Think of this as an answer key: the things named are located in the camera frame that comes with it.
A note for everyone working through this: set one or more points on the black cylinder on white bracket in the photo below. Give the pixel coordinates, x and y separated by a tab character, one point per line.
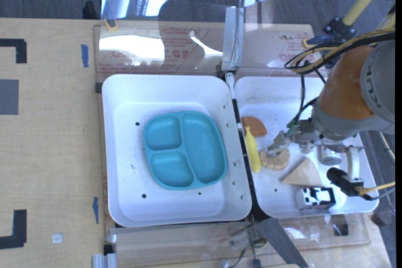
344	180

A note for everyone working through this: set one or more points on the blue divided plate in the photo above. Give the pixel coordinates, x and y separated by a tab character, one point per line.
185	150

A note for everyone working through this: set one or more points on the black and white carton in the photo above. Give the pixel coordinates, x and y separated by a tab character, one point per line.
314	197

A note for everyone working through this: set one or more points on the yellow banana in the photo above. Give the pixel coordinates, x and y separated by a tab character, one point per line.
252	150

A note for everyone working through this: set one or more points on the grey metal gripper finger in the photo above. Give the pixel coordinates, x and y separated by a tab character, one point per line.
278	152
279	139

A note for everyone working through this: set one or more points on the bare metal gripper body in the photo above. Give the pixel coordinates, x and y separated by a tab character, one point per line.
307	135

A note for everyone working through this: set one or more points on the small silver can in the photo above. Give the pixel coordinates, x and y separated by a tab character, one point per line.
329	157

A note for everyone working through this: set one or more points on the white plastic tray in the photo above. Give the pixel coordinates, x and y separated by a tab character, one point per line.
273	197
125	150

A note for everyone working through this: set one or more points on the tan doughnut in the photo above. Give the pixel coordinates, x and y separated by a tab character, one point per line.
276	163

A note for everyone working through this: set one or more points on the orange waffle biscuit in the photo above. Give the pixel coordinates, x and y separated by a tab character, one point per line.
252	127

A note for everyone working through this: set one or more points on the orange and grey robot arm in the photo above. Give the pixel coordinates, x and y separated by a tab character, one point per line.
345	88

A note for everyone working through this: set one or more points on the beige bread slice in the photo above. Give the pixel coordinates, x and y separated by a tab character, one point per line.
304	175

